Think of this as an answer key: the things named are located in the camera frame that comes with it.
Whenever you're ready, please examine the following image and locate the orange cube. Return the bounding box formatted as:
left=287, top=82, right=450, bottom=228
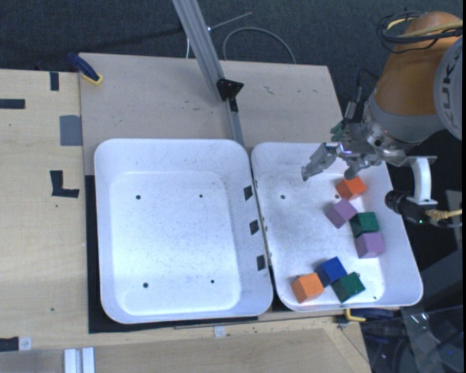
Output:
left=290, top=272, right=325, bottom=304
left=336, top=176, right=368, bottom=201

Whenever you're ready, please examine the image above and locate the white plastic tray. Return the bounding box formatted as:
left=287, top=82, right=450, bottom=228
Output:
left=250, top=141, right=425, bottom=312
left=93, top=138, right=275, bottom=325

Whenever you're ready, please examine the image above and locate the green cube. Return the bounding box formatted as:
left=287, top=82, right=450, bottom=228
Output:
left=331, top=272, right=367, bottom=304
left=349, top=211, right=381, bottom=239

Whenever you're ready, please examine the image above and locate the pale wood board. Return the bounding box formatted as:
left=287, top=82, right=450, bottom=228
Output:
left=78, top=52, right=368, bottom=332

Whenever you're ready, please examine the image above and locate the purple cube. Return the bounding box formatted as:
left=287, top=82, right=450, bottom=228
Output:
left=325, top=198, right=359, bottom=229
left=353, top=231, right=386, bottom=260

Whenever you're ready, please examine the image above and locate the blue cube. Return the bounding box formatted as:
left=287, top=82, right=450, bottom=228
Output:
left=314, top=256, right=349, bottom=288

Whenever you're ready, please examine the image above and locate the black cylinder on white bracket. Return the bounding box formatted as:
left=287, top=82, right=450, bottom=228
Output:
left=384, top=155, right=439, bottom=225

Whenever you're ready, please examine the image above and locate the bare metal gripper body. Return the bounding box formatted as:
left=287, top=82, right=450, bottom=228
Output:
left=334, top=124, right=409, bottom=169

